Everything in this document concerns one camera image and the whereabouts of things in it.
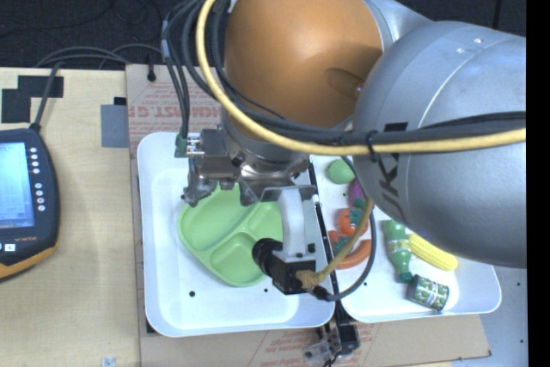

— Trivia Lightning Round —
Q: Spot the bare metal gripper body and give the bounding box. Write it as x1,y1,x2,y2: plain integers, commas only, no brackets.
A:
186,127,312,191

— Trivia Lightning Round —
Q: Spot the green divided plate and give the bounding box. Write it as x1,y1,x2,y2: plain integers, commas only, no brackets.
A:
176,181,285,289

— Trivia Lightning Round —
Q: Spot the brown cardboard board, red print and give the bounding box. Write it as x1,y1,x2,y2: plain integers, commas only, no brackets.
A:
125,64,492,367

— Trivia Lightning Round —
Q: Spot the green round toy fruit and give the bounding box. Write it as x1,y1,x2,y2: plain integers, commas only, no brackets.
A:
327,158,357,186

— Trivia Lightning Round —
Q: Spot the orange toy tomato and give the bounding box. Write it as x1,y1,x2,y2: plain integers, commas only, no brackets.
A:
337,206,370,238

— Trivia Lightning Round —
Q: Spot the purple toy vegetable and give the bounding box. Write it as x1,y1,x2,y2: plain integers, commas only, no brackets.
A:
347,179,368,211

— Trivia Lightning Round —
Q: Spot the white plastic tray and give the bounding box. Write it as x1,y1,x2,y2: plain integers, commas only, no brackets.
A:
136,131,337,339
309,154,503,324

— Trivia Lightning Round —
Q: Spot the orange toy carrot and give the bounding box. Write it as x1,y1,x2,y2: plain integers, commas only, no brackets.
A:
327,229,373,271

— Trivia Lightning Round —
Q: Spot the green toy bottle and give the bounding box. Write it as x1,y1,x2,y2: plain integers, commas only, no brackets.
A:
382,219,415,284

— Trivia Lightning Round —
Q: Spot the yellow toy corn cob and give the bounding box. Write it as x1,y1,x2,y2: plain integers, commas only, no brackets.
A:
407,232,459,272

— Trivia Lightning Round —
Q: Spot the small green can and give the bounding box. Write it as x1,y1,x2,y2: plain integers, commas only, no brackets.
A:
406,273,450,312

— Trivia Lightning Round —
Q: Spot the black cylinder on white bracket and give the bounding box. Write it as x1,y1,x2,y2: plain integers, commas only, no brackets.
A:
251,184,328,297

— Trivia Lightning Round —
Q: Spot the black block with thin wires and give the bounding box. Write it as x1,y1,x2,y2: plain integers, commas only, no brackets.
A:
334,323,361,354

